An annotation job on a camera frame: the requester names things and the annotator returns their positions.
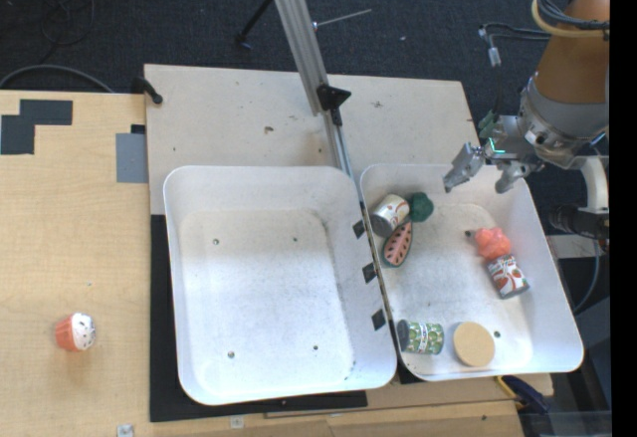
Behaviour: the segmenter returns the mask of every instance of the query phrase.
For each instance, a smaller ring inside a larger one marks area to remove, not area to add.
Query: orange toy
[[[511,253],[511,241],[502,228],[479,228],[475,235],[478,253],[487,260],[495,260]]]
[[[85,314],[72,314],[56,324],[56,343],[64,350],[80,352],[93,345],[96,328]]]

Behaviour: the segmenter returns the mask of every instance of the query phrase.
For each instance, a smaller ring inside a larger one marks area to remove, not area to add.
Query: plastic tray
[[[391,330],[342,171],[184,166],[163,191],[177,368],[191,398],[220,405],[392,378]]]
[[[451,165],[377,164],[361,175],[369,212],[388,193],[410,198],[425,192],[433,214],[413,223],[412,246],[398,268],[378,261],[393,321],[437,323],[445,344],[437,355],[399,352],[404,365],[424,380],[487,375],[564,372],[579,367],[583,346],[555,262],[526,182],[504,194],[494,188],[501,172],[485,166],[469,182],[446,193],[443,176]],[[501,227],[531,288],[501,299],[466,231]],[[373,234],[381,258],[385,239]],[[477,322],[494,337],[496,353],[486,366],[468,366],[452,342],[461,322]]]

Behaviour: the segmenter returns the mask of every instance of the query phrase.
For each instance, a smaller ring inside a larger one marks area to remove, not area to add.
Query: green ball
[[[409,202],[409,215],[411,220],[419,223],[425,221],[434,211],[432,202],[426,193],[414,193]]]

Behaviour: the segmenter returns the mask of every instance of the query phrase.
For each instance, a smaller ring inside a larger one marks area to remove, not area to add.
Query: toy watermelon slice
[[[400,267],[411,249],[411,221],[396,228],[385,241],[382,259],[389,267]]]

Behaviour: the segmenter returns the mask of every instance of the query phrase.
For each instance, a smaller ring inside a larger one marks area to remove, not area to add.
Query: black mat
[[[209,406],[195,402],[179,383],[170,257],[165,216],[150,217],[150,421],[176,421],[291,410],[346,409],[367,406],[365,391],[292,396]]]

